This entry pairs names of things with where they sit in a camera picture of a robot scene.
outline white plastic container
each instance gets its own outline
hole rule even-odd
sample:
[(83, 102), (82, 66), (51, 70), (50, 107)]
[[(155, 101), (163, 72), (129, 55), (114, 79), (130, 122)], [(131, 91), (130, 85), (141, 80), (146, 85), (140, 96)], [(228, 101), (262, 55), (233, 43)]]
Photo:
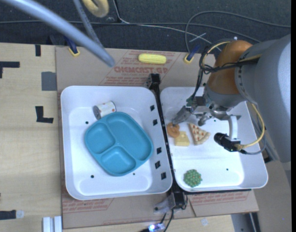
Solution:
[[(112, 176), (86, 148), (86, 130), (97, 121), (93, 106), (112, 101), (153, 141), (151, 158), (134, 172)], [(154, 94), (144, 87), (71, 86), (61, 94), (66, 188), (79, 200), (164, 193), (172, 186), (162, 126)]]
[[(203, 88), (199, 88), (196, 95), (201, 96), (203, 91)], [(182, 106), (186, 105), (186, 100), (193, 92), (193, 87), (168, 87), (161, 92), (166, 125), (171, 122)], [(240, 103), (231, 110), (231, 114), (241, 116), (237, 124), (238, 138), (242, 144), (255, 141), (256, 134), (246, 103)], [(210, 132), (211, 135), (202, 145), (194, 145), (188, 123), (197, 125), (197, 121), (195, 115), (191, 115), (185, 122), (179, 124), (179, 130), (185, 131), (190, 140), (188, 147), (175, 146), (174, 138), (168, 137), (175, 179), (183, 190), (204, 192), (256, 189), (267, 183), (268, 175), (262, 154), (243, 155), (238, 152), (229, 152), (214, 141), (213, 137), (217, 132), (229, 135), (228, 121), (220, 121), (215, 118), (206, 121), (201, 129)], [(246, 148), (246, 151), (249, 152), (259, 150), (258, 144)], [(184, 174), (190, 169), (196, 169), (202, 176), (201, 184), (194, 188), (183, 181)]]

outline blue plate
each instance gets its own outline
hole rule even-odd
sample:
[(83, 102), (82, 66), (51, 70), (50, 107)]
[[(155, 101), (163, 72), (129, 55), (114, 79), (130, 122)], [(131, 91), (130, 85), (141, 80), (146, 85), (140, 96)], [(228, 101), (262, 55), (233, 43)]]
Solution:
[(128, 174), (152, 155), (153, 143), (128, 114), (108, 114), (88, 128), (85, 144), (91, 155), (114, 176)]

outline cardboard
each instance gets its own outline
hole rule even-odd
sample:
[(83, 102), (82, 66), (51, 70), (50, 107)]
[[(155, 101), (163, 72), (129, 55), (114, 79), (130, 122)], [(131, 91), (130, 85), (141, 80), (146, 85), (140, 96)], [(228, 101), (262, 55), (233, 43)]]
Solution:
[[(160, 90), (165, 87), (195, 87), (200, 54), (194, 56), (191, 64), (186, 64), (183, 61), (186, 53), (181, 52), (107, 49), (116, 61), (115, 66), (110, 68), (84, 48), (79, 50), (80, 55), (73, 57), (68, 47), (56, 47), (63, 228), (160, 221), (163, 214), (155, 214), (153, 207), (166, 198), (166, 193), (91, 201), (75, 200), (67, 193), (59, 98), (66, 87), (73, 85), (147, 87), (150, 73), (160, 74)], [(140, 53), (162, 54), (167, 57), (167, 62), (164, 65), (141, 63), (137, 59)], [(213, 55), (206, 57), (207, 64), (213, 65), (214, 61)], [(187, 208), (175, 213), (174, 219), (258, 211), (252, 190), (205, 193), (189, 195), (188, 198)]]

